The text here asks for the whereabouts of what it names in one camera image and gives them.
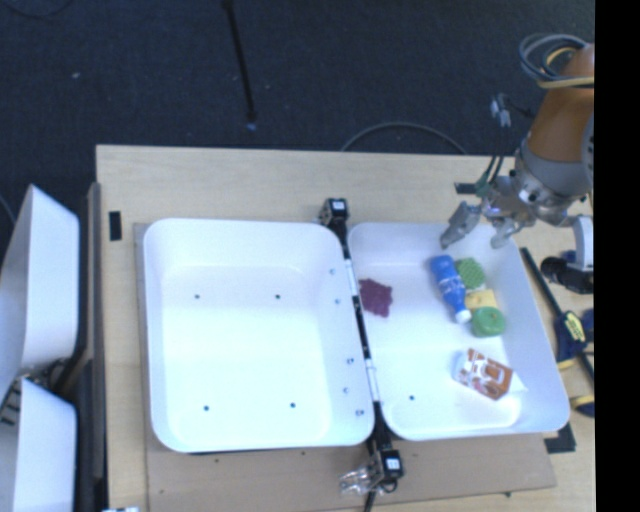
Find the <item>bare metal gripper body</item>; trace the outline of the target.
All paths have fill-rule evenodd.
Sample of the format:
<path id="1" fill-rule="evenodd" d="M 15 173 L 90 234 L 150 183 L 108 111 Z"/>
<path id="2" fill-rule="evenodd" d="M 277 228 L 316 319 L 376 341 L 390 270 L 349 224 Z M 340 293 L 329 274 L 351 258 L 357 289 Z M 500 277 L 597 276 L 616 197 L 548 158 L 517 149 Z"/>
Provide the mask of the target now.
<path id="1" fill-rule="evenodd" d="M 489 219 L 510 219 L 517 226 L 536 221 L 561 227 L 568 222 L 568 198 L 546 187 L 524 171 L 498 176 L 482 199 L 482 212 Z"/>

